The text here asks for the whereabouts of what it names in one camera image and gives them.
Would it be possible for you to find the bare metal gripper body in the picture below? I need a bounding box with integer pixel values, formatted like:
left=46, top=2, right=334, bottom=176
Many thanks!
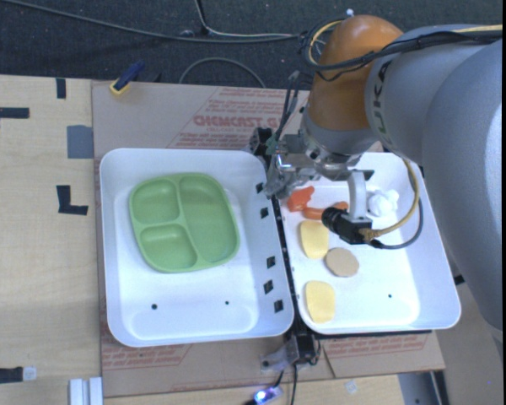
left=273, top=132, right=375, bottom=184

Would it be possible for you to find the orange jagged toy piece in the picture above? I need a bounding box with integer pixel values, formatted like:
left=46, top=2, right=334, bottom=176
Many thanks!
left=286, top=186, right=316, bottom=213

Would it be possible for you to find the orange toy sausage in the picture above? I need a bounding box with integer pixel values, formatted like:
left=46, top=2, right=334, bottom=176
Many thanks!
left=302, top=201, right=350, bottom=221

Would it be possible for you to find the yellow oval slice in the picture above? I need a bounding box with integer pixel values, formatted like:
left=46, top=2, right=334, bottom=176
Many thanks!
left=304, top=280, right=336, bottom=324
left=299, top=219, right=331, bottom=261

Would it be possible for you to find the white crumpled lump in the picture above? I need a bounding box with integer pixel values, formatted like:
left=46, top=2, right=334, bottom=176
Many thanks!
left=367, top=188, right=401, bottom=218

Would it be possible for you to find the green divided plate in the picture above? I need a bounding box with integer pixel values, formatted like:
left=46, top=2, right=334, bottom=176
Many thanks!
left=128, top=172, right=242, bottom=274

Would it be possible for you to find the tan round biscuit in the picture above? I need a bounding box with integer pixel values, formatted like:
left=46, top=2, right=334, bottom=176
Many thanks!
left=324, top=247, right=360, bottom=278

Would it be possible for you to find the brown cardboard board red print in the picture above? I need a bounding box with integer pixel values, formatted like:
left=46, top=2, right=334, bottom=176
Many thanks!
left=90, top=80, right=447, bottom=398

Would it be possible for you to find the white plastic tray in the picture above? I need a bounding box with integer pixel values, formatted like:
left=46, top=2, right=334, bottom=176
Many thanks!
left=99, top=148, right=296, bottom=348
left=277, top=152, right=463, bottom=336

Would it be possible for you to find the black cylinder on white bracket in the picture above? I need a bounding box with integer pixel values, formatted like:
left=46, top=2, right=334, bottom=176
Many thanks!
left=320, top=169, right=374, bottom=245

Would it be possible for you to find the black block with thin wires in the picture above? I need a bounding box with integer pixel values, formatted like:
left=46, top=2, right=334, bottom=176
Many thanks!
left=292, top=331, right=321, bottom=365

